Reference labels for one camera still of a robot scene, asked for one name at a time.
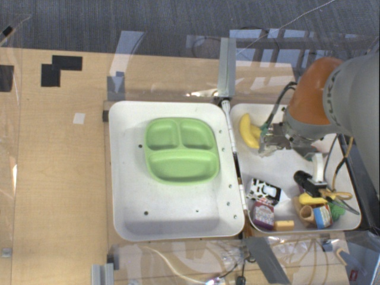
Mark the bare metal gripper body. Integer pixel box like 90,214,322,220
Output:
262,122,301,153

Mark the white plastic tray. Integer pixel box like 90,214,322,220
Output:
230,103,363,234
108,100,246,242

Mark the yellow banana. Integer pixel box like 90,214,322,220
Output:
239,113,262,150

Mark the black and white spotted carton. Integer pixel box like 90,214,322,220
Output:
248,178,282,207

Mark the yellow rounded toy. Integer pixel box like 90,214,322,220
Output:
298,192,329,206

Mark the tan toy bread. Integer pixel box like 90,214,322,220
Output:
292,196,317,228

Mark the yellow cheese block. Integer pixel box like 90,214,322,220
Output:
273,220,295,232

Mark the blue and red can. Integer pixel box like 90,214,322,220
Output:
313,204,334,230

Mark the green divided plate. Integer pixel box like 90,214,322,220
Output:
144,117,221,186

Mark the green broccoli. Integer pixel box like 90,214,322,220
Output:
329,202,347,222

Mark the black cylinder on white bracket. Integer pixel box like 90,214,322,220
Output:
293,152,329,199

